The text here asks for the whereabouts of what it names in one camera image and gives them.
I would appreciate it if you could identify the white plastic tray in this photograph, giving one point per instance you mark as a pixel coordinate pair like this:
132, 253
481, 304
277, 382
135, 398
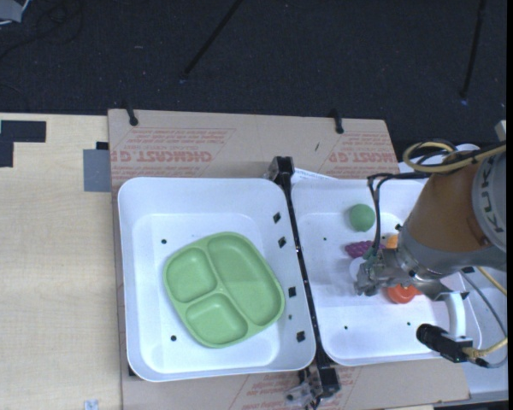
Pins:
367, 340
145, 271

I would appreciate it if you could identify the brown cardboard board, red print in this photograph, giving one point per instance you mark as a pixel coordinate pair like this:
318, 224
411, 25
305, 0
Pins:
239, 152

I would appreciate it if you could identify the black cylinder on white bracket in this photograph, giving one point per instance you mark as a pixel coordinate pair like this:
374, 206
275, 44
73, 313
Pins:
442, 342

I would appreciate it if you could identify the green ball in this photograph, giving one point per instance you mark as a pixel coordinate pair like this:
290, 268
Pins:
361, 217

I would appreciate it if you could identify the orange toy pumpkin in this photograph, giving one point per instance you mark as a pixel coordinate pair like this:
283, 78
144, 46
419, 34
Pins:
401, 296

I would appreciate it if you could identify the green divided plate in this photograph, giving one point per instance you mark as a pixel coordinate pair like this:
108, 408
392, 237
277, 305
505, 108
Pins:
224, 288

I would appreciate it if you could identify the small orange round toy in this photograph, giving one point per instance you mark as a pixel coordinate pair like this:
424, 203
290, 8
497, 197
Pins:
392, 241

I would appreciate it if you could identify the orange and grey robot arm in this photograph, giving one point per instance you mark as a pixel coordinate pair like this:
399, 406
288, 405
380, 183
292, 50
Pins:
444, 212

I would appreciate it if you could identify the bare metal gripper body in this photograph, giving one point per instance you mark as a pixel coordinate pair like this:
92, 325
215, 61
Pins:
389, 271

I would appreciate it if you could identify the purple grapes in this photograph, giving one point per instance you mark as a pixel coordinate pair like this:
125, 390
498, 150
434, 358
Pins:
359, 249

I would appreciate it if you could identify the thin black rod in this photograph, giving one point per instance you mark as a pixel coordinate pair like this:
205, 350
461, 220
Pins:
301, 254

